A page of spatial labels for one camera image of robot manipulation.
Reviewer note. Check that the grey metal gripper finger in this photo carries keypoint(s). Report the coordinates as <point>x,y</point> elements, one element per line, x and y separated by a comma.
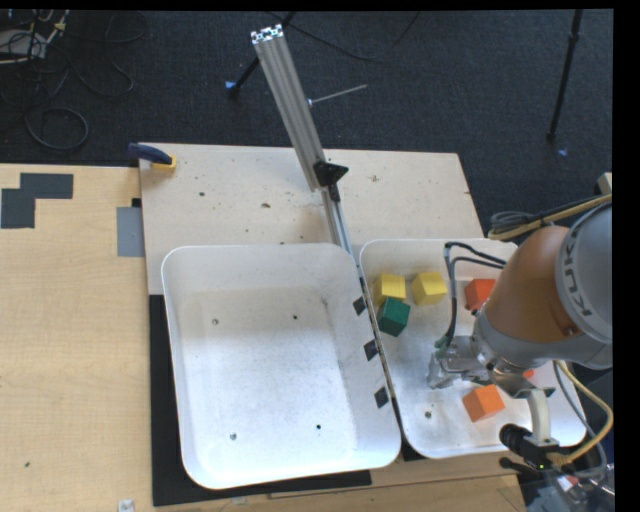
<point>439,380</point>
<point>437,362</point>

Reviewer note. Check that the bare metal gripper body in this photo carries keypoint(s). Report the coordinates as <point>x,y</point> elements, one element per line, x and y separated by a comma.
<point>467,361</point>

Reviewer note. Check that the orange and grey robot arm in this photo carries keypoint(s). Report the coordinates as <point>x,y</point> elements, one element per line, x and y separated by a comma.
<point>535,295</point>

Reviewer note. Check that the orange cube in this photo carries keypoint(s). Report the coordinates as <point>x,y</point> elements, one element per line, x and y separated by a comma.
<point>478,293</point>
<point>483,403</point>
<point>528,373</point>

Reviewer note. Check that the white plastic tray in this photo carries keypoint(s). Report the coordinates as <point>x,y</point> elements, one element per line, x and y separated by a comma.
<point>265,370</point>
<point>440,430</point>

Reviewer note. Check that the green cube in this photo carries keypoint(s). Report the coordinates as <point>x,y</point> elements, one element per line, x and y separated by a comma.
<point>394,316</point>

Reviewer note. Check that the yellow cube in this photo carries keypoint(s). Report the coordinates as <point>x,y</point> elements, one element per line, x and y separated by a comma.
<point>390,287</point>
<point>428,289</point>

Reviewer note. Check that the pale wood board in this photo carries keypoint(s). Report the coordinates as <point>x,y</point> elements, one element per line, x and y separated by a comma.
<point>240,200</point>

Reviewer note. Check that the black cylinder on white bracket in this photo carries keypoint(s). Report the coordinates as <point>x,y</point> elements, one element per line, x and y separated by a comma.
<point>539,445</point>

